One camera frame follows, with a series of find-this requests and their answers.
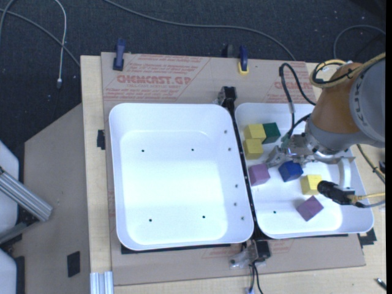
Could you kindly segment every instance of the table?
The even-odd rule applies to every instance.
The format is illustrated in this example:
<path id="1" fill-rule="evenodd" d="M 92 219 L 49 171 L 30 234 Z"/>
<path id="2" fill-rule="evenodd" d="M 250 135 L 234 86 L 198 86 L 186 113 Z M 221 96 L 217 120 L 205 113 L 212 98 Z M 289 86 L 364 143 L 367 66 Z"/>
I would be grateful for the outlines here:
<path id="1" fill-rule="evenodd" d="M 309 70 L 314 64 L 307 64 Z M 81 57 L 81 85 L 85 134 L 86 190 L 88 201 L 90 269 L 111 271 L 105 152 L 96 146 L 97 131 L 104 128 L 100 56 Z M 384 149 L 364 147 L 374 162 Z M 357 166 L 369 194 L 385 186 L 372 173 L 356 148 Z M 374 208 L 377 241 L 363 249 L 366 266 L 260 276 L 264 293 L 383 293 L 376 278 L 386 280 L 385 209 Z M 115 293 L 243 293 L 249 276 L 116 286 Z"/>

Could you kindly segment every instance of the clip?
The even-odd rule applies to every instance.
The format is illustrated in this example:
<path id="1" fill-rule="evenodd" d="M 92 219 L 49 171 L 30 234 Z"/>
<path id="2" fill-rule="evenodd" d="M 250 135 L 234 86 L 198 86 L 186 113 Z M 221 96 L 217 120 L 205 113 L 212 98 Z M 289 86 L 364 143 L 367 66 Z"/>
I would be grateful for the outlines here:
<path id="1" fill-rule="evenodd" d="M 238 70 L 241 75 L 249 73 L 249 67 L 247 66 L 247 49 L 245 46 L 239 47 L 239 58 Z"/>
<path id="2" fill-rule="evenodd" d="M 115 47 L 116 57 L 113 62 L 113 70 L 122 71 L 124 68 L 124 52 L 125 52 L 126 41 L 125 39 L 119 38 Z"/>

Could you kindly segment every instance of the white tray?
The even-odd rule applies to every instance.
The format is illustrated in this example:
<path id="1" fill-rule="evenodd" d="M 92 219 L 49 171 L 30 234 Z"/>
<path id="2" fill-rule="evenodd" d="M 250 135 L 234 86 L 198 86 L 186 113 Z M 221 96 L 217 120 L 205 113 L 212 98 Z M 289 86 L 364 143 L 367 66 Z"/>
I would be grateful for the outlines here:
<path id="1" fill-rule="evenodd" d="M 109 126 L 124 246 L 142 251 L 250 238 L 254 222 L 226 109 L 119 104 Z"/>
<path id="2" fill-rule="evenodd" d="M 312 105 L 295 105 L 296 120 L 311 113 Z M 236 121 L 244 140 L 243 130 L 248 124 L 276 122 L 283 136 L 291 126 L 291 116 L 287 104 L 241 104 L 235 112 Z M 304 131 L 302 122 L 294 134 Z M 258 160 L 247 160 L 248 168 L 252 165 L 266 161 L 268 154 L 281 141 L 263 145 L 264 153 Z M 341 156 L 352 156 L 349 150 Z M 352 188 L 357 195 L 365 195 L 355 161 L 351 163 Z M 303 195 L 300 178 L 283 182 L 278 167 L 270 168 L 271 178 L 262 185 L 252 187 L 257 223 L 261 231 L 271 238 L 295 238 L 302 236 L 332 235 L 344 233 L 363 233 L 373 227 L 373 213 L 370 208 L 357 208 L 354 206 L 341 206 L 329 198 L 316 195 L 323 209 L 309 221 L 305 221 L 296 210 L 296 207 L 308 199 Z M 337 165 L 327 165 L 320 162 L 307 164 L 303 169 L 305 175 L 321 175 L 323 180 L 339 183 L 339 169 Z"/>

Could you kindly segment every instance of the blue block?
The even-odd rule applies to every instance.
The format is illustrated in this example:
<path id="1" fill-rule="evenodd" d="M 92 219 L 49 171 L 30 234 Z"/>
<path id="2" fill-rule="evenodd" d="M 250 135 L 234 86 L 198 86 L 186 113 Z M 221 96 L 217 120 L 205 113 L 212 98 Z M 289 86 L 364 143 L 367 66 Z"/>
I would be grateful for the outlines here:
<path id="1" fill-rule="evenodd" d="M 298 179 L 304 172 L 300 164 L 294 161 L 286 161 L 279 167 L 279 173 L 284 182 L 293 181 Z"/>

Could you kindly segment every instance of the cube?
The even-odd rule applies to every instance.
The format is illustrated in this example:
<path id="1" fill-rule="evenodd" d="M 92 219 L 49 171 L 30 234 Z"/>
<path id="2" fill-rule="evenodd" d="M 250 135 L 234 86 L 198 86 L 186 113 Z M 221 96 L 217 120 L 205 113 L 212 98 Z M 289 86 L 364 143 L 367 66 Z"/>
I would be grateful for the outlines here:
<path id="1" fill-rule="evenodd" d="M 271 177 L 267 164 L 253 165 L 248 169 L 251 186 L 258 186 L 266 183 Z"/>
<path id="2" fill-rule="evenodd" d="M 258 159 L 264 152 L 262 143 L 259 139 L 244 140 L 243 147 L 245 158 L 248 160 Z"/>
<path id="3" fill-rule="evenodd" d="M 306 175 L 303 178 L 301 178 L 301 189 L 302 189 L 302 194 L 304 195 L 317 195 L 319 191 L 317 190 L 317 185 L 319 182 L 321 182 L 323 179 L 321 175 Z"/>
<path id="4" fill-rule="evenodd" d="M 304 172 L 300 164 L 294 161 L 286 161 L 279 168 L 279 173 L 284 182 L 293 181 L 298 179 Z"/>
<path id="5" fill-rule="evenodd" d="M 266 138 L 263 124 L 247 125 L 244 129 L 244 136 L 245 139 L 247 140 L 259 139 L 260 142 L 262 143 Z"/>
<path id="6" fill-rule="evenodd" d="M 296 210 L 300 213 L 300 215 L 302 216 L 302 218 L 304 218 L 305 221 L 309 221 L 323 208 L 323 205 L 320 204 L 320 202 L 314 196 L 311 196 L 302 204 L 300 204 L 296 208 Z"/>
<path id="7" fill-rule="evenodd" d="M 279 129 L 275 122 L 273 123 L 265 123 L 263 124 L 266 138 L 263 141 L 263 144 L 271 144 L 277 141 L 277 139 L 281 136 Z"/>

